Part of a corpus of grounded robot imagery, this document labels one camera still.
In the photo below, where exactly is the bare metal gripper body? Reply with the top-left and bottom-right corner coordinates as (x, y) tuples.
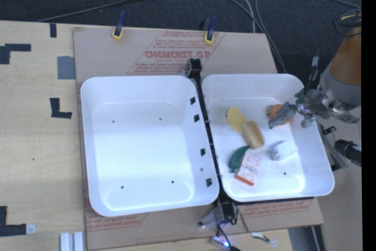
(296, 89), (361, 125)

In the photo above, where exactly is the orange toy fruit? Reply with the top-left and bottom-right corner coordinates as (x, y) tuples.
(266, 103), (293, 126)

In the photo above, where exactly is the tan toy bread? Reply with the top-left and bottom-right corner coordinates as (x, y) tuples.
(241, 121), (266, 150)

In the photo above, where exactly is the clear plastic bottle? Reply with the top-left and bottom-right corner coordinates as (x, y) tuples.
(270, 139), (299, 161)

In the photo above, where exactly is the yellow toy slice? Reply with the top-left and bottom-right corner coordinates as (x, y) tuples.
(226, 106), (249, 134)

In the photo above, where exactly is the green curved toy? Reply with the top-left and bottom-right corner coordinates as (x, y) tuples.
(228, 145), (251, 173)

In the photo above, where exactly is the orange and white packet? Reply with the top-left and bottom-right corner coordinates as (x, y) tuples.
(234, 152), (263, 187)

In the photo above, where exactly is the white plastic tray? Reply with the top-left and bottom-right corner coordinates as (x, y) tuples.
(80, 75), (221, 217)
(201, 73), (336, 203)

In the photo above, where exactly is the thin black rod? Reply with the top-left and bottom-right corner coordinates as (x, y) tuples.
(194, 75), (227, 204)

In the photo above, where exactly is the brown cardboard board red print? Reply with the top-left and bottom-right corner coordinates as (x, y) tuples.
(72, 26), (325, 251)

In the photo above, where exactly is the black cylinder on white bracket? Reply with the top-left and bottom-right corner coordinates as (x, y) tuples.
(333, 139), (362, 168)

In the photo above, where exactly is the black block with wires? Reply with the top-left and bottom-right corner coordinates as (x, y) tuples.
(186, 58), (204, 79)
(218, 199), (239, 223)

